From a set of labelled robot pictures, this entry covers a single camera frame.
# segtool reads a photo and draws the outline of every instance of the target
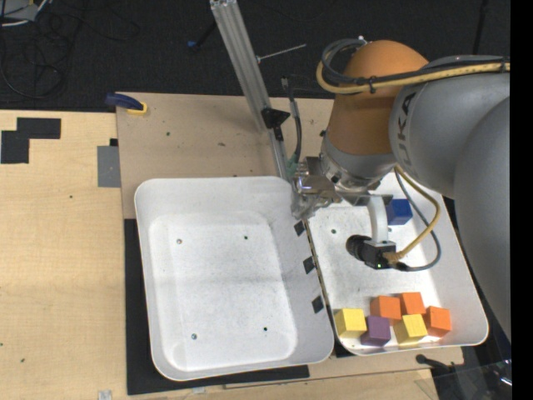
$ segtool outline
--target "white tray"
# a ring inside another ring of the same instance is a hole
[[[334,336],[291,187],[152,179],[135,195],[152,359],[182,381],[320,362]]]
[[[408,184],[406,188],[430,221],[435,214],[433,205]],[[346,251],[346,240],[352,234],[371,237],[371,221],[366,207],[353,207],[345,202],[334,204],[318,210],[309,220],[316,260],[334,313],[340,308],[362,308],[365,316],[368,316],[373,298],[379,295],[395,296],[403,292],[420,292],[426,307],[444,307],[451,313],[452,330],[443,338],[426,336],[408,347],[398,345],[394,330],[391,330],[392,338],[384,347],[362,345],[359,338],[339,338],[350,353],[369,355],[405,349],[471,346],[483,343],[488,335],[485,311],[442,196],[425,190],[441,205],[441,218],[435,227],[435,233],[442,253],[441,260],[424,271],[375,270]],[[392,173],[383,178],[375,193],[405,198]],[[389,239],[396,243],[397,250],[402,250],[425,227],[413,210],[413,218],[407,224],[390,227]],[[435,255],[436,246],[431,236],[427,236],[402,262],[418,267],[431,262]]]

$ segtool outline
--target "blue cube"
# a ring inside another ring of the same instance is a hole
[[[413,218],[411,205],[406,198],[393,198],[385,210],[389,225],[405,225]]]

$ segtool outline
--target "blue and yellow clamp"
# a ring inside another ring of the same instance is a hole
[[[128,114],[136,116],[143,115],[147,112],[147,105],[145,102],[138,101],[121,93],[109,92],[106,95],[106,105],[126,108]]]

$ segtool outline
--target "screw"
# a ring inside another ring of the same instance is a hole
[[[284,50],[281,50],[279,52],[270,53],[268,55],[265,55],[264,57],[260,57],[260,56],[256,55],[256,60],[257,60],[257,63],[261,63],[261,61],[263,59],[276,57],[278,55],[282,55],[283,53],[292,52],[293,50],[304,48],[305,46],[307,46],[307,43],[303,43],[303,44],[300,44],[300,45],[295,46],[295,47],[289,47],[288,49],[284,49]]]

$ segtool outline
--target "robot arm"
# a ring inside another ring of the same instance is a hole
[[[344,73],[331,69],[351,48]],[[293,204],[301,217],[342,199],[368,204],[394,167],[454,199],[467,260],[509,340],[510,70],[501,57],[428,63],[398,42],[333,43],[317,79],[336,98],[320,157],[296,175]]]

